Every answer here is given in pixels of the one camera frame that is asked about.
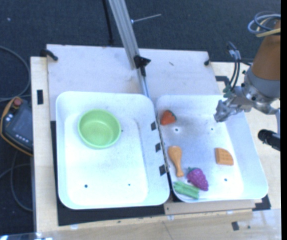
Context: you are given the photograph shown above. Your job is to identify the green bowl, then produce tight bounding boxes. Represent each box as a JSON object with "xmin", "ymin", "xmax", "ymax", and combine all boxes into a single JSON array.
[{"xmin": 77, "ymin": 108, "xmax": 122, "ymax": 150}]

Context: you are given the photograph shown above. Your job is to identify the purple grapes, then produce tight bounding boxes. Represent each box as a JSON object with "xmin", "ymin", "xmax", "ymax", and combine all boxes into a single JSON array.
[{"xmin": 186, "ymin": 167, "xmax": 209, "ymax": 192}]

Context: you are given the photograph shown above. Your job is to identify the pale wood board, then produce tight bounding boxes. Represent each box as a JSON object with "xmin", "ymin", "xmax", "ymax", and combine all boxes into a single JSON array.
[{"xmin": 46, "ymin": 43, "xmax": 257, "ymax": 215}]

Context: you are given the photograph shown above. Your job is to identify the black cylinder on white bracket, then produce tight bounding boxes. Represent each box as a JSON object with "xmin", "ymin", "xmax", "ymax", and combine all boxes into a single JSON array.
[{"xmin": 257, "ymin": 108, "xmax": 281, "ymax": 152}]

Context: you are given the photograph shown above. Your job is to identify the tan chicken drumstick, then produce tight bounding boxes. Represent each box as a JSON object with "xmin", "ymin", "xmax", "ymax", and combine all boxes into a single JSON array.
[{"xmin": 167, "ymin": 145, "xmax": 185, "ymax": 178}]

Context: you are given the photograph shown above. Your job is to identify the orange waffle biscuit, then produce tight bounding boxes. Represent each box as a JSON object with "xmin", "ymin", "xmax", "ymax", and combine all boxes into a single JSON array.
[{"xmin": 214, "ymin": 147, "xmax": 234, "ymax": 167}]

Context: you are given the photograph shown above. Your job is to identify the orange carrot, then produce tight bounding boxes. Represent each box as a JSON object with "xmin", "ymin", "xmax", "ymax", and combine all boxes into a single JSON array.
[{"xmin": 160, "ymin": 109, "xmax": 177, "ymax": 126}]

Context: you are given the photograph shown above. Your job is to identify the white plastic tray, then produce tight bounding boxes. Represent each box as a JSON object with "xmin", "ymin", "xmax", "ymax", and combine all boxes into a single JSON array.
[
  {"xmin": 55, "ymin": 91, "xmax": 171, "ymax": 210},
  {"xmin": 155, "ymin": 94, "xmax": 269, "ymax": 204}
]

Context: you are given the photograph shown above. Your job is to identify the green bean pods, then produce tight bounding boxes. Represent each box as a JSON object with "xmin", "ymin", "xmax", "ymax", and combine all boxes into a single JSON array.
[{"xmin": 173, "ymin": 181, "xmax": 200, "ymax": 200}]

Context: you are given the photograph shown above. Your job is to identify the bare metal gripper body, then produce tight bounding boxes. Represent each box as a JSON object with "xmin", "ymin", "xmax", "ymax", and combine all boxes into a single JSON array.
[{"xmin": 223, "ymin": 82, "xmax": 279, "ymax": 115}]

